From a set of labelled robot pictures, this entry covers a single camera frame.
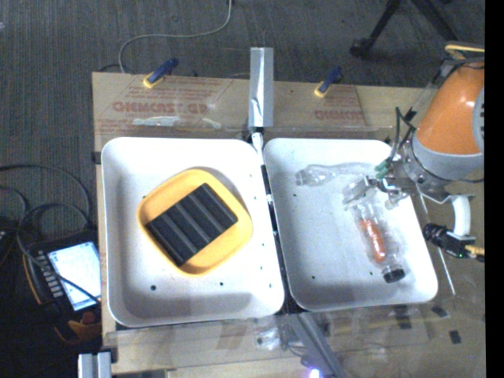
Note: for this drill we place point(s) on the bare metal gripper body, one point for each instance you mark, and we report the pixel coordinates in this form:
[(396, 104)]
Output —
[(409, 175)]

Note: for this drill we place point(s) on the yellow plate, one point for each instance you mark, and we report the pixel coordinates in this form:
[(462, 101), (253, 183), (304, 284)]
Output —
[(228, 250)]

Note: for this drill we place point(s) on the black ribbed rectangular block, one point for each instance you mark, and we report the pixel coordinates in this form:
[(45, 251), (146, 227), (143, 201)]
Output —
[(191, 223)]

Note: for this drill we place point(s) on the clear plastic bottle without cap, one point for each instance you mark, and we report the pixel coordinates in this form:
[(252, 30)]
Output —
[(319, 175)]

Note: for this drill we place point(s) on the black cylinder on white bracket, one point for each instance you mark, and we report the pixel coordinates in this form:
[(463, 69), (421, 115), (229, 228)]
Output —
[(445, 238)]

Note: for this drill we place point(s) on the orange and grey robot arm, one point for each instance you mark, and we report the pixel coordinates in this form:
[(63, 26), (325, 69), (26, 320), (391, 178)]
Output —
[(449, 120)]

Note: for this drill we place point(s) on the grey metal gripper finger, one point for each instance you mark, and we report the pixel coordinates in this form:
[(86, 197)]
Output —
[(380, 182), (395, 200)]

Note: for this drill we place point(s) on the clear plastic bottle black cap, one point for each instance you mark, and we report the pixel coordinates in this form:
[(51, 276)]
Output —
[(388, 266)]

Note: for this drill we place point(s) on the brown cardboard board red print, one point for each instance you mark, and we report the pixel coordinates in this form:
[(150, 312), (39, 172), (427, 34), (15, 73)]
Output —
[(197, 108)]

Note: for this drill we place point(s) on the white plastic tray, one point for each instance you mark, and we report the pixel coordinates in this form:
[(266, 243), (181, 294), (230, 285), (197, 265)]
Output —
[(323, 250), (134, 290)]

